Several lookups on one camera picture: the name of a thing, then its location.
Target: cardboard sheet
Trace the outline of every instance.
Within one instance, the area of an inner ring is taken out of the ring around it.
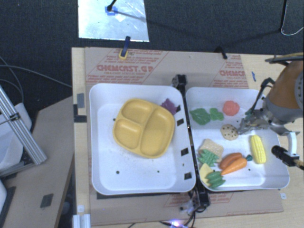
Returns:
[[[196,52],[169,52],[130,49],[126,60],[118,58],[120,49],[86,48],[86,95],[97,83],[170,85],[176,74],[186,74],[186,88],[248,88],[240,55]],[[88,137],[89,172],[91,143]],[[190,198],[187,193],[158,195],[103,196],[97,194],[90,179],[91,225],[188,219],[180,207]],[[212,193],[211,205],[198,218],[282,212],[278,190]]]

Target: red toy tomato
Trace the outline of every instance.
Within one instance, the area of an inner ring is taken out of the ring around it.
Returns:
[[[227,116],[234,116],[235,114],[237,114],[239,111],[239,105],[238,103],[234,102],[234,101],[226,101],[224,106],[223,106],[223,112],[227,115]]]

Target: yellow divided plate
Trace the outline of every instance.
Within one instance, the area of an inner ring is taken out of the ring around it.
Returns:
[[[168,149],[175,127],[165,108],[141,99],[131,99],[120,109],[113,127],[115,141],[147,158],[158,158]]]

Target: wooden table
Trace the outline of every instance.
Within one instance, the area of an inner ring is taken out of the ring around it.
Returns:
[[[250,89],[259,90],[261,82],[268,77],[277,79],[283,66],[269,65],[265,59],[272,56],[269,55],[240,55],[246,73],[248,86]],[[73,62],[73,99],[74,104],[77,104],[79,93],[86,92],[86,73],[85,73],[85,49],[72,49]],[[256,81],[253,80],[252,72],[255,74]],[[86,115],[86,107],[78,108],[78,115]],[[301,131],[297,135],[297,153],[300,159],[303,159],[303,119],[298,119],[294,123],[286,125],[287,129],[293,131]],[[75,161],[76,161],[76,201],[78,205],[78,214],[90,213],[90,198],[89,198],[89,177],[88,177],[88,147],[86,124],[79,121],[74,124],[75,130]],[[287,146],[287,138],[279,137],[282,146]],[[284,212],[283,213],[263,213],[255,215],[242,216],[226,216],[216,218],[201,218],[196,219],[194,227],[302,227],[304,224],[304,216],[301,210],[304,208],[304,182],[303,171],[298,168],[288,168],[290,173],[289,185],[280,190]],[[108,228],[127,228],[130,224],[107,225],[99,227]],[[137,223],[135,228],[156,228],[163,227],[159,222]]]
[[[6,188],[16,187],[4,228],[56,228],[74,168],[72,98],[40,111],[33,137],[47,160],[5,180]],[[43,198],[49,204],[41,208]]]

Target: toy food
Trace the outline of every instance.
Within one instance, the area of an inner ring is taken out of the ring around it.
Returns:
[[[176,114],[177,112],[177,107],[168,98],[161,104],[161,106],[171,112],[172,115]]]
[[[224,148],[222,145],[219,145],[219,144],[213,142],[211,139],[205,139],[203,144],[199,148],[199,154],[201,154],[204,149],[209,150],[212,153],[216,154],[218,156],[218,159],[216,162],[217,163],[221,162],[222,154],[224,151]]]
[[[218,167],[224,170],[227,168],[227,166],[229,166],[229,164],[231,164],[233,161],[235,161],[238,158],[242,158],[242,154],[239,152],[229,154],[220,162]]]
[[[261,138],[258,135],[253,135],[250,138],[250,143],[253,159],[257,164],[264,164],[266,162],[266,154]]]
[[[214,166],[214,163],[218,159],[216,154],[206,149],[203,150],[200,156],[201,157],[198,157],[198,160],[203,164],[206,163],[208,166]]]
[[[216,188],[222,185],[226,180],[223,180],[223,176],[219,171],[212,172],[206,176],[208,184],[211,185],[211,188]]]
[[[226,101],[223,106],[223,112],[227,116],[234,116],[239,111],[239,105],[238,103],[234,101]]]
[[[238,130],[231,124],[223,125],[220,129],[220,132],[227,140],[235,140],[238,138]]]
[[[190,111],[190,114],[193,120],[196,121],[199,125],[206,125],[211,120],[210,114],[207,113],[204,108],[198,108]]]
[[[222,112],[219,112],[217,110],[217,108],[211,108],[209,112],[210,112],[211,120],[213,120],[213,121],[215,121],[215,120],[223,121],[224,120],[224,114]]]
[[[227,166],[222,172],[222,175],[226,175],[232,173],[234,171],[238,171],[247,166],[247,160],[243,157],[236,159],[229,166]]]
[[[206,178],[207,175],[213,173],[213,170],[206,164],[204,163],[200,170],[199,170],[199,176],[200,176],[200,179],[207,185],[207,186],[210,186],[210,184],[208,184],[208,179]]]
[[[246,160],[247,160],[248,162],[252,161],[252,160],[253,160],[252,155],[251,155],[251,154],[247,155],[247,156],[246,156]]]

